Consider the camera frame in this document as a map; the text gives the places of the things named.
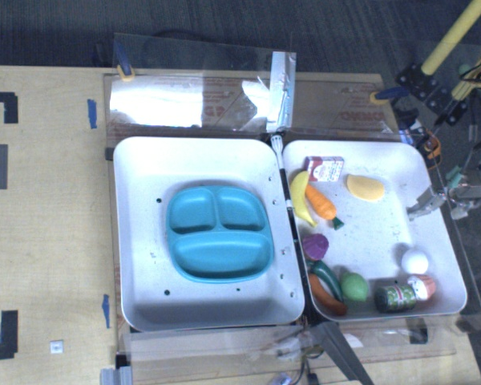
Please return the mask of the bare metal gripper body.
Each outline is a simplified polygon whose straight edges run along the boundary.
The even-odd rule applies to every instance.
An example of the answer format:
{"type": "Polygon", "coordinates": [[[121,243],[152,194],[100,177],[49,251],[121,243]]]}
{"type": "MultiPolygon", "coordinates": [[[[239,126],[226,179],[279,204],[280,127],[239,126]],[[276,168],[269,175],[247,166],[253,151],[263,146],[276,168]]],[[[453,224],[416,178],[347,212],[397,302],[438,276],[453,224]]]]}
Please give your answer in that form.
{"type": "Polygon", "coordinates": [[[468,183],[447,186],[447,196],[452,212],[469,212],[481,208],[481,185],[468,183]]]}

